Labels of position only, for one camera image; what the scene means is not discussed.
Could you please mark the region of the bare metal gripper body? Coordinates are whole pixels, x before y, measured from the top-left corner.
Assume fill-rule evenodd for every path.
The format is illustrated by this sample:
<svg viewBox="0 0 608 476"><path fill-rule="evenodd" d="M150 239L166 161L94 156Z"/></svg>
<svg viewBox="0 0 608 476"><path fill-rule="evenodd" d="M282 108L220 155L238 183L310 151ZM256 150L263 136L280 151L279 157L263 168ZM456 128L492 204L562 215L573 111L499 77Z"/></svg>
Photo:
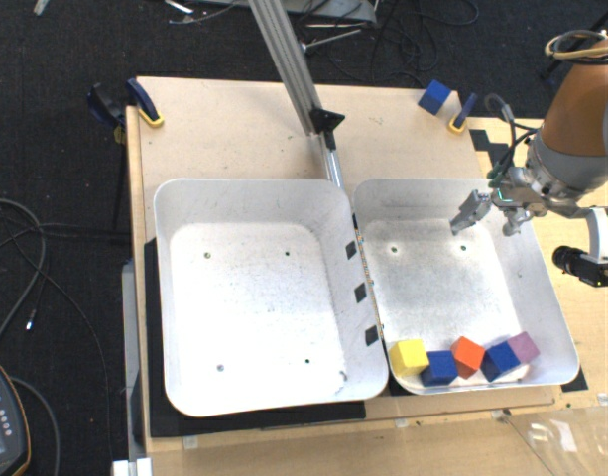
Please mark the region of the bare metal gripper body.
<svg viewBox="0 0 608 476"><path fill-rule="evenodd" d="M548 212L568 219L585 217L589 209L578 201L585 195L543 167L510 167L491 177L492 200L501 210L521 209L531 216Z"/></svg>

